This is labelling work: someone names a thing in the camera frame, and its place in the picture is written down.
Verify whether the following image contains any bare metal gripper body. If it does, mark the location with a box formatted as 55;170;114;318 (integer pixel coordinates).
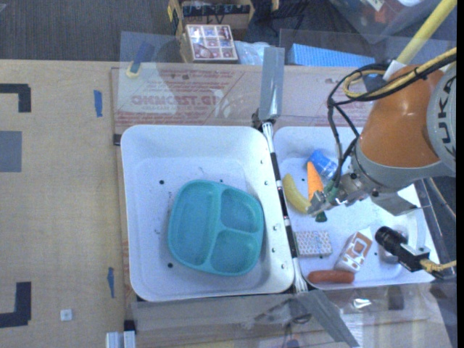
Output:
324;173;371;207

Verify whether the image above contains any yellow banana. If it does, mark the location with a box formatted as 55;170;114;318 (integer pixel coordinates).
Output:
282;173;312;215

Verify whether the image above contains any orange carrot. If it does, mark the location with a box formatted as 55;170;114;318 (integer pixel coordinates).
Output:
306;160;328;224

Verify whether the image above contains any white plastic tray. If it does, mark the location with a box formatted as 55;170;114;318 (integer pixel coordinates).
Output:
272;125;437;291
120;124;296;302

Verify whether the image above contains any white and orange carton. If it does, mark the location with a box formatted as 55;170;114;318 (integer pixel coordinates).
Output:
333;231;374;273

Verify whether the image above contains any red sausage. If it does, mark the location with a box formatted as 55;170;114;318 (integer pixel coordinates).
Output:
307;269;356;286

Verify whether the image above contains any green divided plate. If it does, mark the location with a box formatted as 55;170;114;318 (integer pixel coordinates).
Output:
167;178;266;278

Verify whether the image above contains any blue foam block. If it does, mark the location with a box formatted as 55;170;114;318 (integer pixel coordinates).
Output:
286;42;377;68

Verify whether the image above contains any brown cardboard board red print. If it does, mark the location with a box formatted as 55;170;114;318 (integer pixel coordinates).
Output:
110;62;438;340

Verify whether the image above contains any red patterned square box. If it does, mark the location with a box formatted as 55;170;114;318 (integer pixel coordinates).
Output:
184;23;239;64

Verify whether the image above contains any open brown cardboard box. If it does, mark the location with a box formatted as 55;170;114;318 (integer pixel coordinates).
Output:
167;0;256;40

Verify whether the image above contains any black cylinder on white bracket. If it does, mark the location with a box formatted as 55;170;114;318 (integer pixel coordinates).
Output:
374;211;432;273

